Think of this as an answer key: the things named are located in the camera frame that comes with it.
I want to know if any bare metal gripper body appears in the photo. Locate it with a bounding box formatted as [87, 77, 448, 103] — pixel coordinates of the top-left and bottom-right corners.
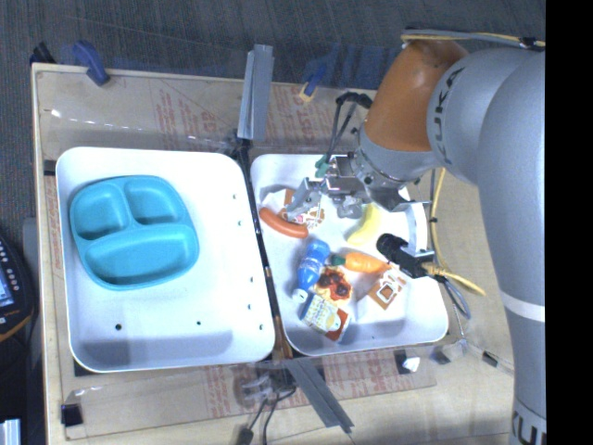
[322, 154, 411, 213]

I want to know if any white printed packet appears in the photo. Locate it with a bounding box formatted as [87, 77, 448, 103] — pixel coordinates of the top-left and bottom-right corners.
[264, 184, 326, 229]

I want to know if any yellow banana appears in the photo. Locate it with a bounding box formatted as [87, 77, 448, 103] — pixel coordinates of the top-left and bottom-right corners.
[346, 201, 384, 248]

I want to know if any orange sausage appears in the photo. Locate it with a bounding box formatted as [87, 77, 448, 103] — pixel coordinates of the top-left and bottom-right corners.
[258, 206, 310, 240]

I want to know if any orange carrot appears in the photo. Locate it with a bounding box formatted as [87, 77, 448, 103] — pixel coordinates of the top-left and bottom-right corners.
[330, 251, 393, 275]

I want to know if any blue bottle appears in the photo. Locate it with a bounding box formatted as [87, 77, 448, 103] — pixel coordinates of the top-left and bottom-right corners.
[291, 238, 333, 302]

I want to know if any pizza slice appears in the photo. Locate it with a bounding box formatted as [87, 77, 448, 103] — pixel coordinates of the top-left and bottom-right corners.
[314, 266, 355, 303]

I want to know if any yellow and red carton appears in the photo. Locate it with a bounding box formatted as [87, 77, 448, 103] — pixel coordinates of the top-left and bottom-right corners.
[298, 293, 352, 343]

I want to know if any white plastic tray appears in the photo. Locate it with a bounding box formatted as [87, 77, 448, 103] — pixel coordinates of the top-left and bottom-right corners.
[249, 153, 449, 357]
[55, 146, 277, 374]

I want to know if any brown cardboard board red print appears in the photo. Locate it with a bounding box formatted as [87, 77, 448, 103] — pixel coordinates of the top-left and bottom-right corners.
[39, 74, 439, 430]

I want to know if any blue divided plate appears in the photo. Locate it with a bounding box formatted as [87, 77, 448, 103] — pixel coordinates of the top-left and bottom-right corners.
[69, 174, 201, 292]

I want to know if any black cylinder on white bracket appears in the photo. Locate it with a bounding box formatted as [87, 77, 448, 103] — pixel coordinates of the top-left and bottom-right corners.
[375, 199, 436, 280]

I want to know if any black block with thin wires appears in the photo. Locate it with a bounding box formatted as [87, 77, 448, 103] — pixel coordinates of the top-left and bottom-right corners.
[264, 367, 298, 391]

